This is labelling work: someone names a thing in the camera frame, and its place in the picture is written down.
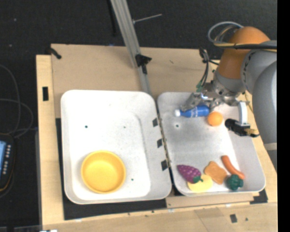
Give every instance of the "white bottle cap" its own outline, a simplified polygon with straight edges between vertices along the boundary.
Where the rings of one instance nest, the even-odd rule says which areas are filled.
[[[176,110],[175,110],[175,116],[176,116],[176,117],[180,117],[180,110],[179,110],[179,109],[176,109]]]

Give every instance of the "orange ball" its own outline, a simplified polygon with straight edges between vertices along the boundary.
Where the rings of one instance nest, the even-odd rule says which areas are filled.
[[[207,121],[211,126],[219,126],[223,122],[223,116],[221,113],[213,111],[208,115]]]

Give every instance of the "orange carrot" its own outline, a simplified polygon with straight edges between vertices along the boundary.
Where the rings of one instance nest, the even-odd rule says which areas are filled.
[[[244,175],[242,172],[240,172],[239,170],[237,170],[237,169],[232,165],[232,163],[231,163],[231,161],[230,161],[230,158],[229,158],[228,156],[222,156],[221,159],[222,159],[222,162],[223,162],[225,168],[228,170],[228,172],[230,172],[231,174],[236,174],[236,175],[238,175],[238,177],[239,177],[240,179],[242,179],[242,180],[245,178],[245,175]]]

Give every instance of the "purple eggplant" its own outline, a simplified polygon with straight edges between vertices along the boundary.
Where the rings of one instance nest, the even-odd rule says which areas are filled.
[[[177,169],[182,177],[192,184],[197,183],[198,181],[203,181],[201,179],[202,173],[195,167],[187,165],[177,165]]]

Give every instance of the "blue bottle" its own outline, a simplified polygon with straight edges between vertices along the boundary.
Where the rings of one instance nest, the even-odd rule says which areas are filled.
[[[193,118],[193,117],[207,116],[208,114],[209,114],[209,107],[204,104],[198,105],[185,112],[180,109],[175,110],[176,117],[183,116],[183,117]]]

